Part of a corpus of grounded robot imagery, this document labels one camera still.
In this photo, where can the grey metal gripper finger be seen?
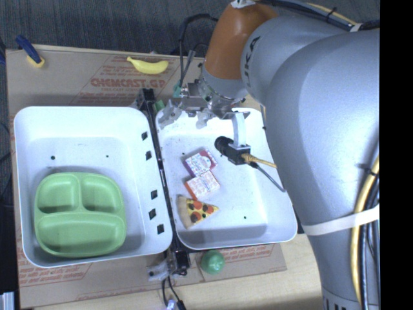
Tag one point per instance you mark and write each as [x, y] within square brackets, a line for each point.
[204, 119]
[168, 113]

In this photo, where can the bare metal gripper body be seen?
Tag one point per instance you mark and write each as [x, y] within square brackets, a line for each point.
[197, 98]

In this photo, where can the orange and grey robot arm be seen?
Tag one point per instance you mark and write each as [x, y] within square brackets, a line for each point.
[316, 115]

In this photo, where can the pink and white carton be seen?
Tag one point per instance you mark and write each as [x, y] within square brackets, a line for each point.
[199, 162]

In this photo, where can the yellow banana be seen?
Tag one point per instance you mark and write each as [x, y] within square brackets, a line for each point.
[150, 66]

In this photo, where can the thin black and white rod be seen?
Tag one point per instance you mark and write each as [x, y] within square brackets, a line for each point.
[161, 173]

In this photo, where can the orange and white carton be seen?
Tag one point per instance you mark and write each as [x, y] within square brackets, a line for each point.
[202, 186]

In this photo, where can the white plastic tray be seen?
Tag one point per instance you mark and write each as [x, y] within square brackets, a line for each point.
[96, 131]
[245, 189]

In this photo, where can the toy pizza slice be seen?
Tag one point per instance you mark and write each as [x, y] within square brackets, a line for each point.
[193, 210]

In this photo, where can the brown cardboard board red print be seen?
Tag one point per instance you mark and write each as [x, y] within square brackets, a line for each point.
[74, 76]

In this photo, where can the green divided plate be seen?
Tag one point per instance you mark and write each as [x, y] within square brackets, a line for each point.
[77, 218]

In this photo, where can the green toy apple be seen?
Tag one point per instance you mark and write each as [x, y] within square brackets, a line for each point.
[213, 263]

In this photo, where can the black cylinder on white bracket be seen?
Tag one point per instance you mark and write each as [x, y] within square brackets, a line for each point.
[239, 131]

